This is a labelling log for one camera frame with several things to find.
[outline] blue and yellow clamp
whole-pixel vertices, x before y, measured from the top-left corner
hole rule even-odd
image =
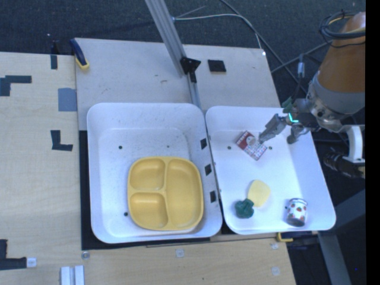
[[[70,39],[70,46],[75,54],[75,61],[81,69],[89,68],[90,64],[84,57],[83,51],[75,39]]]

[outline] white tray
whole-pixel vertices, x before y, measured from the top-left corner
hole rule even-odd
[[[242,235],[330,229],[335,224],[335,210],[310,133],[289,145],[288,126],[265,142],[271,150],[267,149],[258,161],[235,144],[246,130],[258,137],[276,113],[283,116],[282,109],[271,107],[215,106],[206,113],[224,219]],[[251,218],[238,218],[235,202],[246,198],[254,179],[264,181],[271,195],[262,207],[254,207]],[[291,198],[308,202],[303,227],[285,222],[285,207]]]
[[[106,243],[208,238],[222,224],[211,152],[202,111],[188,103],[98,103],[87,114],[91,227]],[[156,231],[137,226],[128,214],[127,179],[134,161],[178,156],[199,169],[204,214],[193,229]]]

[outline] white can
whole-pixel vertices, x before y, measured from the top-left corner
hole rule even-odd
[[[308,202],[301,198],[292,198],[286,207],[286,222],[289,225],[302,227],[306,223]]]

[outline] black clamp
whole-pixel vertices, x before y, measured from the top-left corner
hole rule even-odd
[[[201,61],[182,57],[180,60],[180,64],[182,65],[182,69],[185,74],[190,74],[190,81],[192,83],[197,83],[197,78],[195,76],[195,70],[199,67],[201,64]]]

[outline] small package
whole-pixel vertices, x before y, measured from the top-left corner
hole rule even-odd
[[[255,136],[245,131],[242,136],[239,137],[236,144],[249,156],[253,157],[255,160],[259,160],[259,158],[266,151],[267,146],[261,144]]]

